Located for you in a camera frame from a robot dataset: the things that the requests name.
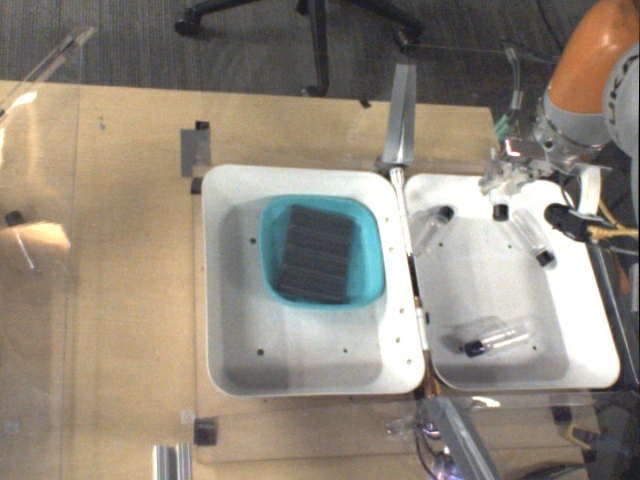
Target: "clear plastic tube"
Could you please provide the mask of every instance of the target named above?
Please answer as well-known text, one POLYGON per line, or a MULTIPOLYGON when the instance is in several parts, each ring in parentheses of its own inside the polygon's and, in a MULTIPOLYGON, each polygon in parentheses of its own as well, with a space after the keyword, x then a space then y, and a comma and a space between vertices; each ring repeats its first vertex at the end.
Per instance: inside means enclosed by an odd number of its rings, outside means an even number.
POLYGON ((550 267, 555 264, 551 244, 531 213, 524 209, 516 210, 512 212, 509 221, 505 224, 509 234, 538 261, 541 267, 550 267))
POLYGON ((520 317, 503 321, 493 317, 485 320, 485 325, 478 328, 478 333, 463 344, 468 357, 504 352, 520 347, 534 337, 535 325, 530 317, 520 317))
POLYGON ((429 244, 440 235, 442 228, 454 215, 455 212, 450 206, 442 206, 435 213, 433 210, 416 213, 411 219, 413 254, 416 256, 424 254, 429 244))

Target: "black cable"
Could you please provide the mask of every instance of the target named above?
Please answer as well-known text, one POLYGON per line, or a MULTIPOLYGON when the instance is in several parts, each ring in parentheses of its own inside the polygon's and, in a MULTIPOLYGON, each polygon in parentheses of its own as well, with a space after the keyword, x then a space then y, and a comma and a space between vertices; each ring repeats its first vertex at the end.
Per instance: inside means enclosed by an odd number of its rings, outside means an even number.
POLYGON ((431 445, 429 444, 429 441, 427 440, 427 436, 424 434, 424 431, 422 429, 421 429, 421 432, 420 432, 420 437, 422 438, 422 444, 429 451, 429 454, 431 454, 431 456, 433 458, 436 458, 438 456, 438 454, 433 450, 433 448, 431 448, 431 445))
POLYGON ((622 247, 616 247, 607 242, 603 243, 602 240, 595 242, 594 245, 605 251, 615 252, 616 254, 624 254, 626 256, 639 256, 638 251, 632 251, 631 249, 623 249, 622 247))
POLYGON ((551 34, 551 37, 553 38, 554 42, 556 43, 558 50, 562 51, 563 50, 562 42, 560 41, 560 39, 558 39, 558 36, 556 35, 555 31, 553 30, 553 27, 551 26, 551 23, 549 22, 549 19, 547 18, 547 13, 545 12, 544 7, 542 5, 542 0, 536 0, 536 5, 538 6, 538 11, 540 12, 542 21, 544 21, 544 24, 547 27, 547 30, 549 31, 549 33, 551 34))
POLYGON ((520 480, 552 480, 586 467, 585 464, 562 464, 559 466, 545 467, 527 473, 520 480))
POLYGON ((422 467, 427 472, 427 475, 429 475, 429 478, 432 478, 433 480, 438 480, 438 477, 433 473, 433 471, 431 471, 429 466, 427 466, 427 463, 424 461, 424 457, 422 456, 422 450, 420 449, 420 437, 418 436, 418 432, 419 431, 416 430, 415 438, 416 438, 416 452, 418 453, 418 459, 420 459, 420 464, 422 464, 422 467))
POLYGON ((575 177, 567 176, 565 174, 559 173, 559 178, 560 178, 559 185, 560 185, 560 191, 562 192, 562 199, 564 199, 564 202, 567 203, 567 206, 569 208, 571 208, 572 210, 575 210, 576 205, 571 201, 567 192, 567 185, 571 183, 572 179, 574 179, 575 177))
POLYGON ((560 60, 559 56, 544 54, 542 52, 534 50, 533 48, 531 48, 530 46, 527 46, 524 43, 521 43, 520 41, 516 41, 508 37, 502 37, 500 39, 500 44, 503 50, 506 49, 508 46, 516 47, 518 51, 518 56, 522 60, 528 60, 531 62, 536 62, 538 64, 548 64, 550 66, 555 66, 558 63, 558 60, 560 60))

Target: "chair base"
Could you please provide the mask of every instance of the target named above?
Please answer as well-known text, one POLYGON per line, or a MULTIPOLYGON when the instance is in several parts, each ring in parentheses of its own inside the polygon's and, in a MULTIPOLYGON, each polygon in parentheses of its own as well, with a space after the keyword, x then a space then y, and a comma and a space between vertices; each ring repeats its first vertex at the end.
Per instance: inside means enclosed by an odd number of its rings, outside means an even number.
MULTIPOLYGON (((261 0, 207 0, 195 4, 184 10, 183 15, 175 22, 175 30, 181 36, 193 37, 201 29, 203 16, 258 1, 261 0)), ((424 30, 420 21, 384 0, 345 1, 400 24, 406 29, 403 32, 404 37, 412 38, 412 41, 424 30)), ((329 89, 329 55, 324 0, 298 0, 296 11, 309 16, 317 78, 317 85, 305 87, 302 94, 324 96, 329 89)))

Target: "chair wheel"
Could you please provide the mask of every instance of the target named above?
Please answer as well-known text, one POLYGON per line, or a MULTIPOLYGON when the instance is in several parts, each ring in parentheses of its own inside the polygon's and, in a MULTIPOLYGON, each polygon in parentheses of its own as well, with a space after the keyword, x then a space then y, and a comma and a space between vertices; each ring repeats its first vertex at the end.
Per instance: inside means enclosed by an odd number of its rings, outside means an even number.
POLYGON ((200 32, 200 15, 193 9, 185 9, 182 17, 176 20, 174 28, 183 37, 193 37, 200 32))
POLYGON ((300 93, 306 98, 323 98, 327 95, 328 87, 308 85, 304 87, 300 93))
POLYGON ((421 34, 422 30, 418 29, 398 29, 393 34, 393 41, 400 49, 400 53, 409 55, 419 48, 421 34))

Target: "teal plastic bowl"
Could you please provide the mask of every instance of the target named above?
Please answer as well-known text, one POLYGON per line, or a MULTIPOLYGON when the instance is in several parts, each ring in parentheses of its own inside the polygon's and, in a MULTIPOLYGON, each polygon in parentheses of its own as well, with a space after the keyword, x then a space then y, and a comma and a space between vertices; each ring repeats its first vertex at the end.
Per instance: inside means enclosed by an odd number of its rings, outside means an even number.
POLYGON ((297 195, 274 197, 263 208, 260 215, 259 243, 264 283, 271 296, 286 306, 309 309, 354 309, 371 304, 384 291, 384 262, 376 219, 366 206, 353 199, 297 195), (345 303, 292 301, 276 291, 291 207, 294 205, 333 212, 353 220, 353 240, 345 303))

